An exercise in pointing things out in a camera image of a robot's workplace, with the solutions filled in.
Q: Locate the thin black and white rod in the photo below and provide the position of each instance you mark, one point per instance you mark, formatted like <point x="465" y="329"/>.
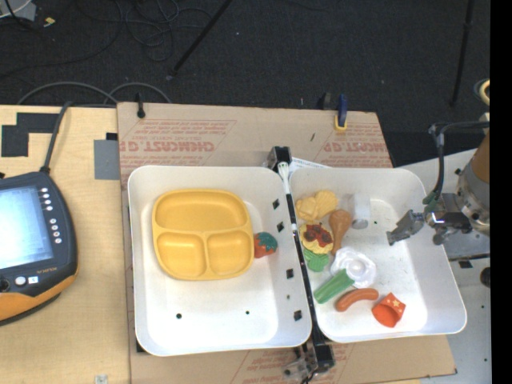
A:
<point x="301" y="254"/>

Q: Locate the orange-brown toy sausage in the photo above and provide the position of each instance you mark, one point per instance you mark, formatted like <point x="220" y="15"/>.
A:
<point x="356" y="298"/>

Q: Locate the brown cardboard board, red print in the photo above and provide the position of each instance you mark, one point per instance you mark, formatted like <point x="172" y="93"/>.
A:
<point x="224" y="138"/>

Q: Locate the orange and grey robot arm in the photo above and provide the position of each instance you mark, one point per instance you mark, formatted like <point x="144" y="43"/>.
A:
<point x="480" y="162"/>

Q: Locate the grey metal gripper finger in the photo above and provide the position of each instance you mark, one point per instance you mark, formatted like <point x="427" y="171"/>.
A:
<point x="454" y="222"/>
<point x="406" y="227"/>

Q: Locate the green toy celery stick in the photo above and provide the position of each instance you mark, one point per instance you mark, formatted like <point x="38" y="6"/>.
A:
<point x="332" y="287"/>

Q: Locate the white plastic tray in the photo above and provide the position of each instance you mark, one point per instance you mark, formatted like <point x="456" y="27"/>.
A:
<point x="408" y="278"/>
<point x="224" y="310"/>

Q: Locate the yellow toy spaghetti with meatballs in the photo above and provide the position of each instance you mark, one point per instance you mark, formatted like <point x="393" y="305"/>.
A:
<point x="316" y="237"/>

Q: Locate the green toy lettuce leaf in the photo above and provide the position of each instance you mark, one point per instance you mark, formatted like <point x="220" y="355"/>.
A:
<point x="316" y="261"/>

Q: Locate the red toy fries carton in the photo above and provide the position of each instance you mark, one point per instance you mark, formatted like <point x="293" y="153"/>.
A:
<point x="388" y="312"/>

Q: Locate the yellow toy crisps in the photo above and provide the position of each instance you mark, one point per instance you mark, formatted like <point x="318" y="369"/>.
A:
<point x="316" y="205"/>

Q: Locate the white toy fried egg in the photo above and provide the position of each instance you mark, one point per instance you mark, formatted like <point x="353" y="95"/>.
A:
<point x="356" y="268"/>

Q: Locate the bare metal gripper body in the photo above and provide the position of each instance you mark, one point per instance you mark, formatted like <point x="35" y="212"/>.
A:
<point x="472" y="230"/>

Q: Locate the red toy strawberry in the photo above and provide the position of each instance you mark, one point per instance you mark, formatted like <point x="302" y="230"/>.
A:
<point x="263" y="246"/>

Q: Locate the white paper label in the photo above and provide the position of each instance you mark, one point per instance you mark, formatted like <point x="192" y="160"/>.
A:
<point x="310" y="163"/>

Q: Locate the brown toy chicken drumstick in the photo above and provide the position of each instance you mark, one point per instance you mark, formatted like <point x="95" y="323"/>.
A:
<point x="340" y="224"/>

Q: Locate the yellow divided plate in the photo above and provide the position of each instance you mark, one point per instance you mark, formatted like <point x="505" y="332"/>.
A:
<point x="200" y="214"/>

